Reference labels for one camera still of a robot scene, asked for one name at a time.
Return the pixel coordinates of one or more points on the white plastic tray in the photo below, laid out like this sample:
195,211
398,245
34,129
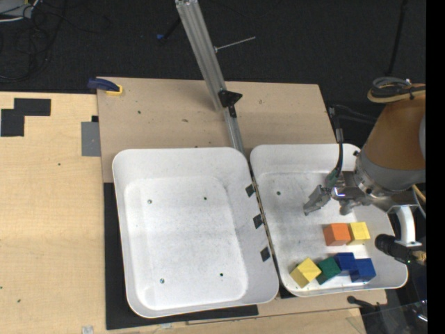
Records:
187,235
295,228

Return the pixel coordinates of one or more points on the blue cube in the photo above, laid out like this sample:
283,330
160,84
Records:
345,261
363,270

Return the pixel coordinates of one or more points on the black cylinder on white bracket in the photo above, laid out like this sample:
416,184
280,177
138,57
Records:
406,226

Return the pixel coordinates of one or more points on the green cube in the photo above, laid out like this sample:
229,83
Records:
328,269

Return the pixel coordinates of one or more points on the yellow cube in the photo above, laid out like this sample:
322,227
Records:
306,272
360,231

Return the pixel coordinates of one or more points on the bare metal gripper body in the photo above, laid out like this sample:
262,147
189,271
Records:
351,190

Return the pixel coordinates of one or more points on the pale wood board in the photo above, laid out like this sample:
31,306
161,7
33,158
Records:
167,117

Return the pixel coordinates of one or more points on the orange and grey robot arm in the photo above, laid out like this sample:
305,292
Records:
396,141

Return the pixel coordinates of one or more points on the orange cube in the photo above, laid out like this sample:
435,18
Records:
336,234

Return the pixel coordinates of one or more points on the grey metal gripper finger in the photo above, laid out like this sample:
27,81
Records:
315,201
346,208

